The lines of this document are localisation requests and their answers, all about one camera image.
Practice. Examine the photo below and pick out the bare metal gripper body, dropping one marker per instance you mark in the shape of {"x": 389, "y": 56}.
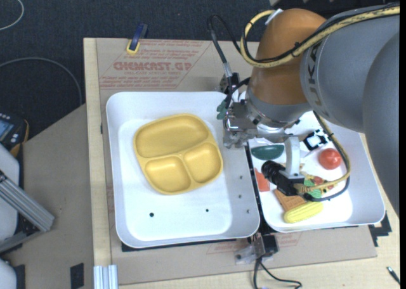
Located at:
{"x": 245, "y": 119}

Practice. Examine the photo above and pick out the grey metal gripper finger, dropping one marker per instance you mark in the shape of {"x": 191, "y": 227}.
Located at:
{"x": 229, "y": 142}
{"x": 241, "y": 138}

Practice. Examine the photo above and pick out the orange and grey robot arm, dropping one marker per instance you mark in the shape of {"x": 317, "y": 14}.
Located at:
{"x": 349, "y": 69}

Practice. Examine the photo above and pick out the dark green bowl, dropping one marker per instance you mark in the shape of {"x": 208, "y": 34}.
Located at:
{"x": 266, "y": 153}

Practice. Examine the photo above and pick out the orange wedge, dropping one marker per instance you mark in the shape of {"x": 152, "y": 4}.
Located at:
{"x": 262, "y": 183}

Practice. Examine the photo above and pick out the yellow divided plate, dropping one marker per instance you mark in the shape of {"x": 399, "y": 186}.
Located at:
{"x": 172, "y": 145}

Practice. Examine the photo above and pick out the brown waffle biscuit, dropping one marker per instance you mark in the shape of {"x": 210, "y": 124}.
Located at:
{"x": 290, "y": 202}

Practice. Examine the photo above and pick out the pizza slice with toppings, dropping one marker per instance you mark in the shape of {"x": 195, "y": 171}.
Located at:
{"x": 312, "y": 182}

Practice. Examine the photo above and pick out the red tomato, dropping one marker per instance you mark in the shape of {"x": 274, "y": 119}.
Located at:
{"x": 330, "y": 158}

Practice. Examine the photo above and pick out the white plastic tray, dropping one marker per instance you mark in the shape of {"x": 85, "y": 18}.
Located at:
{"x": 177, "y": 218}
{"x": 361, "y": 199}

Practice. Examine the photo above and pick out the yellow corn cob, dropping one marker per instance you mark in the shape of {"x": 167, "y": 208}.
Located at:
{"x": 303, "y": 212}

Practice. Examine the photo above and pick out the brown cardboard board, red print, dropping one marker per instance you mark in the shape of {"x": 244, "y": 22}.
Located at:
{"x": 165, "y": 66}

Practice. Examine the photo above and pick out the black pen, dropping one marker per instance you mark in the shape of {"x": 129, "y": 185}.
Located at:
{"x": 393, "y": 275}

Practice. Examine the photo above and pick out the black cylinder on white bracket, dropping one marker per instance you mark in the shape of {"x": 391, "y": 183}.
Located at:
{"x": 285, "y": 178}

